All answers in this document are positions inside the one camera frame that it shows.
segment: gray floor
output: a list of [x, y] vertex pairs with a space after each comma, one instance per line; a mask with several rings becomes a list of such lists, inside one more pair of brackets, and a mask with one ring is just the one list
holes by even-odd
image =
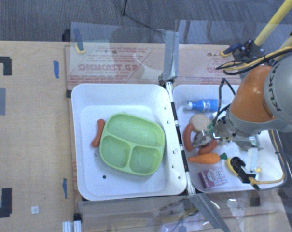
[[[187, 44], [236, 44], [254, 39], [285, 0], [0, 0], [0, 40], [62, 41], [72, 22], [185, 30]], [[265, 41], [266, 52], [278, 49], [292, 30], [292, 9]], [[292, 173], [292, 133], [282, 136]], [[292, 181], [282, 189], [292, 224]]]

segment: orange carrot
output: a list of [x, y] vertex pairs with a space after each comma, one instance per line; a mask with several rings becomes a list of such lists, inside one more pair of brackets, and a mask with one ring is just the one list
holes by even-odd
[[194, 126], [192, 124], [188, 124], [183, 132], [183, 144], [187, 151], [193, 150], [193, 146], [191, 142], [191, 133], [193, 129], [194, 129]]
[[194, 162], [194, 163], [215, 164], [215, 163], [219, 162], [220, 159], [227, 159], [226, 153], [218, 155], [217, 153], [210, 152], [210, 153], [206, 153], [203, 155], [189, 157], [188, 161]]
[[96, 137], [93, 139], [93, 141], [91, 143], [92, 147], [98, 147], [99, 146], [99, 142], [101, 141], [101, 136], [102, 136], [102, 133], [103, 133], [104, 126], [105, 126], [105, 120], [100, 118], [97, 121], [97, 135], [96, 135]]
[[210, 143], [206, 147], [203, 147], [203, 148], [199, 149], [198, 154], [199, 155], [204, 155], [204, 154], [210, 153], [212, 150], [214, 150], [214, 148], [217, 145], [218, 145], [218, 142], [216, 140], [212, 139], [210, 141]]

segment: red sausage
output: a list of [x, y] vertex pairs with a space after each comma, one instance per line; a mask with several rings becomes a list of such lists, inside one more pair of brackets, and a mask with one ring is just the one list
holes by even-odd
[[210, 141], [210, 143], [206, 146], [206, 147], [203, 147], [203, 148], [200, 148], [199, 151], [198, 151], [198, 154], [199, 155], [204, 155], [204, 154], [208, 154], [210, 153], [212, 150], [214, 150], [214, 148], [218, 145], [218, 142], [214, 139], [212, 139]]
[[187, 151], [193, 150], [193, 146], [191, 142], [191, 133], [193, 129], [194, 129], [194, 126], [192, 124], [188, 124], [183, 132], [183, 144]]
[[99, 142], [101, 141], [101, 136], [102, 136], [102, 133], [103, 133], [104, 126], [105, 126], [105, 120], [100, 118], [97, 121], [97, 135], [96, 135], [96, 137], [93, 139], [93, 141], [91, 143], [91, 145], [93, 147], [98, 147], [99, 146]]

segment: green plate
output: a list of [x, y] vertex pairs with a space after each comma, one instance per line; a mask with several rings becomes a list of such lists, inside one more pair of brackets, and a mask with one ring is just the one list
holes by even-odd
[[105, 123], [99, 152], [105, 164], [136, 174], [153, 174], [165, 148], [163, 129], [150, 120], [126, 113], [112, 115]]

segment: blue bottle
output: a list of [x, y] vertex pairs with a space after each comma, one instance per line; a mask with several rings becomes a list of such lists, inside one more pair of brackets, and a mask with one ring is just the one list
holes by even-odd
[[214, 112], [218, 110], [218, 100], [208, 99], [199, 100], [196, 102], [187, 102], [186, 109], [188, 110], [198, 110], [200, 112]]

